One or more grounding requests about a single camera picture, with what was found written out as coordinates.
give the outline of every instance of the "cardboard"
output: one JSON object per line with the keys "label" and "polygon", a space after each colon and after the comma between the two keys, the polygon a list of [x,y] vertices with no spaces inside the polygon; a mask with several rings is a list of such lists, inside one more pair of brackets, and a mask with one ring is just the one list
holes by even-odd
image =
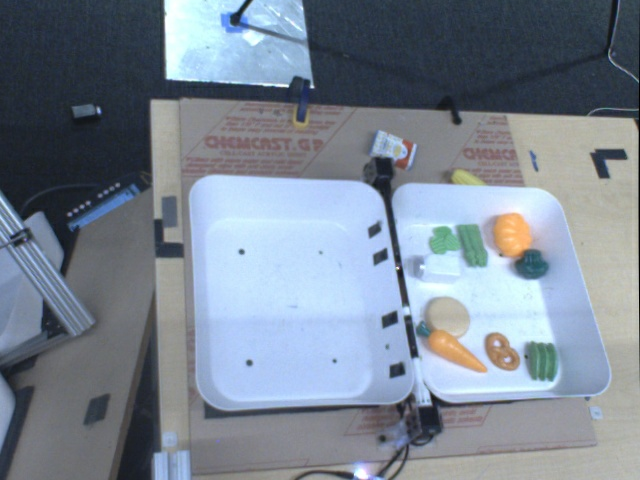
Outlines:
{"label": "cardboard", "polygon": [[[505,116],[465,113],[459,126],[446,112],[310,107],[308,128],[291,124],[293,106],[228,100],[180,102],[189,418],[193,474],[310,467],[386,460],[377,437],[397,423],[395,407],[224,413],[207,408],[194,383],[193,296],[188,194],[214,173],[318,179],[360,179],[376,130],[418,144],[411,171],[393,186],[448,182],[469,170],[488,184],[523,185]],[[582,399],[451,406],[444,432],[412,458],[594,446]]]}

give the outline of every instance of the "black carpet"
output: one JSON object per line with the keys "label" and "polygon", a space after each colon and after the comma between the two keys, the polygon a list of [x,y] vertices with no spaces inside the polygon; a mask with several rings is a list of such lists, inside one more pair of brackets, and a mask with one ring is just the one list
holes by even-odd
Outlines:
{"label": "black carpet", "polygon": [[[20,207],[60,184],[150,170],[149,101],[283,100],[282,89],[168,82],[163,0],[0,0],[0,190]],[[611,0],[304,0],[327,104],[584,115],[638,107],[603,55]],[[622,0],[617,61],[638,73],[640,0]],[[77,124],[71,105],[101,105]],[[29,210],[56,218],[81,194]]]}

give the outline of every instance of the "empty white tray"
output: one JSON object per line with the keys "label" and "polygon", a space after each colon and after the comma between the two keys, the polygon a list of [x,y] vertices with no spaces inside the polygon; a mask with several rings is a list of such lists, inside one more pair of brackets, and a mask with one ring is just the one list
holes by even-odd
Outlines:
{"label": "empty white tray", "polygon": [[[419,339],[422,374],[429,390],[453,403],[592,396],[609,385],[611,371],[589,296],[560,203],[535,188],[407,184],[393,197],[403,261],[430,252],[433,228],[478,224],[489,253],[486,268],[467,267],[453,284],[424,283],[407,271],[405,279],[414,323],[424,318],[435,297],[450,296],[468,309],[471,325],[460,342],[488,368],[485,374],[454,365],[435,355]],[[494,246],[495,218],[518,212],[528,222],[533,243],[549,263],[539,280],[525,280],[513,258],[501,257]],[[515,371],[494,366],[484,349],[492,332],[504,334],[520,354]],[[531,379],[525,358],[530,341],[553,343],[560,369],[554,381]]]}
{"label": "empty white tray", "polygon": [[196,380],[223,410],[392,404],[413,385],[385,208],[353,181],[190,193]]}

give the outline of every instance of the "toy pumpkin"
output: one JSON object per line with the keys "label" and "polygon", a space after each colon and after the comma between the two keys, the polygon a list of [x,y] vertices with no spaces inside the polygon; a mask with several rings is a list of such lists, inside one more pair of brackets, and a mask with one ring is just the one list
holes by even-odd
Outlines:
{"label": "toy pumpkin", "polygon": [[519,213],[500,215],[493,227],[493,236],[500,252],[510,258],[522,256],[532,241],[529,224]]}

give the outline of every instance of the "pretzel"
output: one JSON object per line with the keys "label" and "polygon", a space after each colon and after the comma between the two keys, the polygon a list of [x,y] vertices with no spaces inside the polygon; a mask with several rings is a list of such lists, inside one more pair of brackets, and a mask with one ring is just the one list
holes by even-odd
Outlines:
{"label": "pretzel", "polygon": [[487,349],[489,359],[498,368],[512,371],[520,366],[518,352],[509,346],[509,340],[499,332],[489,334],[485,339],[484,346]]}

